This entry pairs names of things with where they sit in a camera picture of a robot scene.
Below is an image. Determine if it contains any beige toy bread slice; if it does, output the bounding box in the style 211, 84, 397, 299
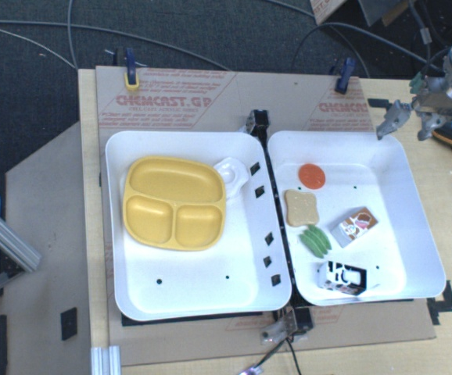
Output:
283, 188, 321, 228

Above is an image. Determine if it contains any brown and white carton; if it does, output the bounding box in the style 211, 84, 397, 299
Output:
329, 205, 380, 249

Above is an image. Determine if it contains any white plastic tray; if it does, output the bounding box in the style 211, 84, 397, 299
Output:
267, 130, 447, 308
104, 130, 293, 322

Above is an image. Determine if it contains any orange round toy slice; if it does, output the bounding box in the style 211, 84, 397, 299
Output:
297, 162, 327, 191

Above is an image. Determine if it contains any thin black and white rod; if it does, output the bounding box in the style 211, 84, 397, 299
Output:
260, 130, 300, 345

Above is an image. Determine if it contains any black and white carton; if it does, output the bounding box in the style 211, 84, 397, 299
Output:
316, 260, 368, 298

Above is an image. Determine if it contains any yellow divided plate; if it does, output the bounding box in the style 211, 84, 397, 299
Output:
121, 155, 228, 252

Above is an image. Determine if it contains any green toy pea pod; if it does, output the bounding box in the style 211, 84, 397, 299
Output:
298, 224, 333, 259

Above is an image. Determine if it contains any black block with thin wires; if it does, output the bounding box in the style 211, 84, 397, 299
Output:
293, 306, 314, 334
248, 109, 271, 137

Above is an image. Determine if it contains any brown cardboard board red print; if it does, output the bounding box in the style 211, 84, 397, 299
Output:
95, 65, 438, 367

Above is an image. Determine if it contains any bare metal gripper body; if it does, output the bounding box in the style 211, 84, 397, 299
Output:
411, 76, 452, 120

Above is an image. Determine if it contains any white toy fried egg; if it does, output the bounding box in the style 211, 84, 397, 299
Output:
213, 156, 251, 201

